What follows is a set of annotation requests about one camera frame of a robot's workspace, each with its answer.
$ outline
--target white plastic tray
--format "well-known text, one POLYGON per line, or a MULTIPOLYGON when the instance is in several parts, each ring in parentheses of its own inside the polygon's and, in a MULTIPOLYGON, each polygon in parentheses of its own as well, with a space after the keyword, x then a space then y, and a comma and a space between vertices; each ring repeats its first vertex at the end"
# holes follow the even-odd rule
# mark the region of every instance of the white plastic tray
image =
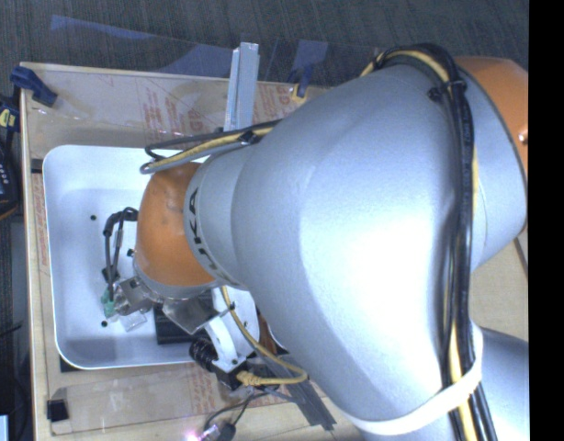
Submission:
MULTIPOLYGON (((143 149, 83 145, 56 147, 44 159, 55 342, 63 359, 77 368, 191 360, 189 344, 157 344, 152 311, 145 314, 146 323, 128 332, 121 322, 103 324, 102 230, 110 214, 139 208, 149 181, 139 167, 147 161, 143 149)), ((125 223, 118 262, 122 277, 132 276, 126 253, 135 244, 135 231, 135 222, 125 223)))

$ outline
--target white velcro strap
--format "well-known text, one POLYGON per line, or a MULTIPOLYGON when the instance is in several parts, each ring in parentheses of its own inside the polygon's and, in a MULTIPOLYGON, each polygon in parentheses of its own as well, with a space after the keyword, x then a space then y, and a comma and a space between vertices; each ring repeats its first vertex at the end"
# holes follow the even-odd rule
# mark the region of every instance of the white velcro strap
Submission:
POLYGON ((342 412, 357 428, 374 435, 402 435, 427 426, 464 403, 482 379, 482 331, 472 323, 472 336, 476 359, 470 370, 456 383, 437 392, 419 408, 399 418, 369 422, 342 412))

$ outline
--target blue clamp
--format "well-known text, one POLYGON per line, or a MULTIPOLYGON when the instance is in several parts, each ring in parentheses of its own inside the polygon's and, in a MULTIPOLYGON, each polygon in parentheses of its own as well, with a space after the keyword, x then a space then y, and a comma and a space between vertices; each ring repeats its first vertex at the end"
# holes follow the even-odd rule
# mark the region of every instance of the blue clamp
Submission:
POLYGON ((10 74, 10 81, 14 86, 31 90, 33 92, 33 100, 46 107, 52 107, 58 97, 36 76, 35 72, 27 67, 21 67, 20 65, 15 67, 10 74))
POLYGON ((10 74, 10 81, 15 86, 15 91, 12 96, 0 94, 0 127, 9 132, 20 132, 19 103, 21 88, 31 90, 33 99, 47 107, 53 106, 58 96, 27 67, 15 67, 10 74))

